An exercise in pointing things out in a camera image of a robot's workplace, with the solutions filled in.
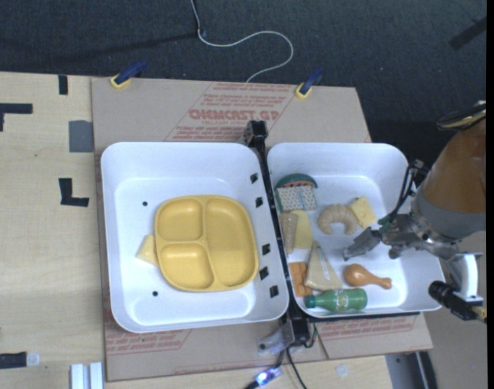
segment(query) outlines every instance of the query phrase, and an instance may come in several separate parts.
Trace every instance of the yellow food item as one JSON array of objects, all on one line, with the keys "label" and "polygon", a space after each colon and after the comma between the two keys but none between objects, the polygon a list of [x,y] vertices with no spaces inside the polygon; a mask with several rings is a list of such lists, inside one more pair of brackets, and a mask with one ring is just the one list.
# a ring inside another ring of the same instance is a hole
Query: yellow food item
[{"label": "yellow food item", "polygon": [[299,217],[294,237],[294,247],[309,248],[313,243],[312,225],[310,224],[309,216],[305,211],[292,211],[292,213]]},{"label": "yellow food item", "polygon": [[377,217],[373,213],[373,210],[365,196],[360,196],[347,208],[355,215],[357,222],[363,229],[366,229],[375,220],[377,220]]},{"label": "yellow food item", "polygon": [[343,287],[343,282],[331,267],[317,242],[313,243],[310,251],[308,273],[304,285],[321,291]]},{"label": "yellow food item", "polygon": [[290,271],[292,287],[294,288],[296,297],[312,295],[313,290],[304,285],[304,278],[306,278],[306,263],[289,263],[288,270]]},{"label": "yellow food item", "polygon": [[157,250],[155,249],[155,238],[153,235],[146,235],[143,239],[143,243],[139,248],[137,258],[142,259],[148,263],[153,263],[157,267],[159,266],[159,260],[157,259]]}]

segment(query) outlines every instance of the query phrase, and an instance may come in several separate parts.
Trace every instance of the bottle label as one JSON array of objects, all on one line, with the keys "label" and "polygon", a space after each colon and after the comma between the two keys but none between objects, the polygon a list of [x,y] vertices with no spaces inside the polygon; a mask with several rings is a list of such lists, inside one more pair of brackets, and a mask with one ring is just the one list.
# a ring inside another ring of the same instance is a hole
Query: bottle label
[{"label": "bottle label", "polygon": [[337,310],[346,310],[349,304],[349,297],[342,289],[335,290],[335,304]]}]

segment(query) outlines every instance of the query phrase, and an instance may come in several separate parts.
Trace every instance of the green bottle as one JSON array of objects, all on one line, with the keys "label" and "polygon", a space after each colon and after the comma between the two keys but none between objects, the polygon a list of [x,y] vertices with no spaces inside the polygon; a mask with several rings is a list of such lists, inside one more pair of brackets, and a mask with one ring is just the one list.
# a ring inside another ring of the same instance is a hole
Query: green bottle
[{"label": "green bottle", "polygon": [[304,297],[304,305],[307,308],[318,306],[334,312],[362,310],[367,304],[368,294],[363,289],[329,289],[317,296]]}]

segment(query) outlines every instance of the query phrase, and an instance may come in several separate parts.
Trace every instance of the white cable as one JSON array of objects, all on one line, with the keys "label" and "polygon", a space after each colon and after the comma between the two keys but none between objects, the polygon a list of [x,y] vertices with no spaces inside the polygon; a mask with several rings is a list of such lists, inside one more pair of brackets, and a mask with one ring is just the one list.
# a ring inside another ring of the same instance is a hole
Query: white cable
[{"label": "white cable", "polygon": [[198,39],[202,43],[205,43],[206,45],[212,46],[214,48],[232,48],[233,46],[239,45],[239,44],[247,41],[251,37],[255,37],[255,36],[258,36],[258,35],[276,35],[276,36],[281,37],[282,39],[284,39],[288,43],[288,46],[290,47],[290,56],[287,58],[287,60],[285,62],[280,63],[280,64],[278,64],[276,66],[271,66],[269,68],[266,68],[266,69],[263,69],[261,71],[256,72],[255,74],[251,75],[249,77],[249,79],[247,79],[246,82],[250,82],[251,79],[253,79],[255,76],[258,76],[258,75],[263,74],[263,73],[268,72],[268,71],[273,71],[274,69],[278,69],[278,68],[280,68],[282,66],[287,65],[292,60],[292,58],[294,57],[294,46],[290,42],[290,39],[288,39],[284,34],[279,33],[279,32],[275,32],[273,30],[263,30],[261,32],[255,32],[255,33],[252,33],[252,34],[244,37],[243,39],[240,39],[239,41],[228,43],[228,44],[222,44],[221,45],[221,44],[211,43],[211,42],[207,41],[202,36],[201,30],[200,30],[200,18],[198,17],[197,7],[195,6],[194,0],[190,0],[190,2],[191,2],[191,8],[193,10],[193,14],[194,14],[195,20],[197,21]]}]

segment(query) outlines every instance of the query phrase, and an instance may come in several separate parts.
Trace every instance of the yellow plate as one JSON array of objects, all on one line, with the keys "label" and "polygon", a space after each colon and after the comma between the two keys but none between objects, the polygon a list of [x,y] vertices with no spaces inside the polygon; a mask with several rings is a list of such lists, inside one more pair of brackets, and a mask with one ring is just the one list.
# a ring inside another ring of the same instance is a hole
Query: yellow plate
[{"label": "yellow plate", "polygon": [[185,291],[237,289],[258,271],[249,214],[224,196],[163,203],[155,214],[155,248],[166,281]]}]

